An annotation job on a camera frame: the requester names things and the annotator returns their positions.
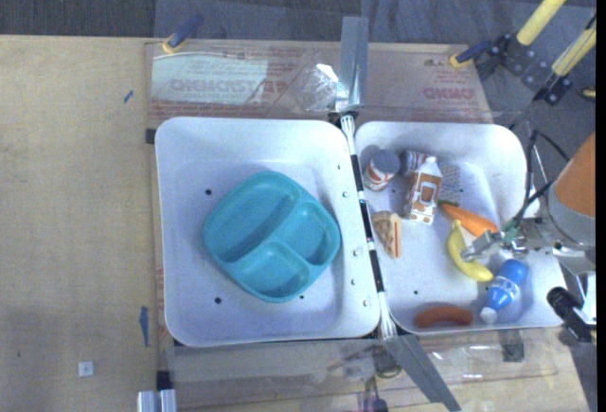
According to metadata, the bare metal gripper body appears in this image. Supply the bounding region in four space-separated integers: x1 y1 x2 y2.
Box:
501 216 596 261

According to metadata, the yellow banana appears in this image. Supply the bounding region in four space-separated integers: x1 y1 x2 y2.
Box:
446 219 495 283

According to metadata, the orange carrot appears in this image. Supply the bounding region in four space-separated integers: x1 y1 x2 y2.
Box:
439 202 501 238

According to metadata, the blue and white bottle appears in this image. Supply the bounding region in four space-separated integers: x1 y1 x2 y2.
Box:
478 258 529 326

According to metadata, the white plastic tray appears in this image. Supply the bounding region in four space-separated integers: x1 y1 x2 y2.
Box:
153 116 383 349
353 120 570 336

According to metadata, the grey packet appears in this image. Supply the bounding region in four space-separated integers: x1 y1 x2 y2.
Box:
439 162 463 206

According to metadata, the brown sausage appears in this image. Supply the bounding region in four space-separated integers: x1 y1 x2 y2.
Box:
414 305 475 331

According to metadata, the white and orange carton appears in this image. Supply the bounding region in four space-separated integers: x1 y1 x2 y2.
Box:
401 155 444 226

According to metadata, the pizza slice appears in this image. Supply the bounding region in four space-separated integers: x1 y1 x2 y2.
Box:
370 209 403 260

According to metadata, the orange and white packet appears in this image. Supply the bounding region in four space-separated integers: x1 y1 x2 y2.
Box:
401 149 430 178

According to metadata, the orange and white can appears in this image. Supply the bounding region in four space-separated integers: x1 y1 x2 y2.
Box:
362 148 402 192

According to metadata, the blue divided plate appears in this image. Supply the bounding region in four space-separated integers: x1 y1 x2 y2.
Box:
202 170 343 304

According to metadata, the brown cardboard board, red print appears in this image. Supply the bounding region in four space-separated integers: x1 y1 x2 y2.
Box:
143 39 572 409

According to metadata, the black cylinder on white bracket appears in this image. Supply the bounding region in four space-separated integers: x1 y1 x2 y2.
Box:
546 271 597 344

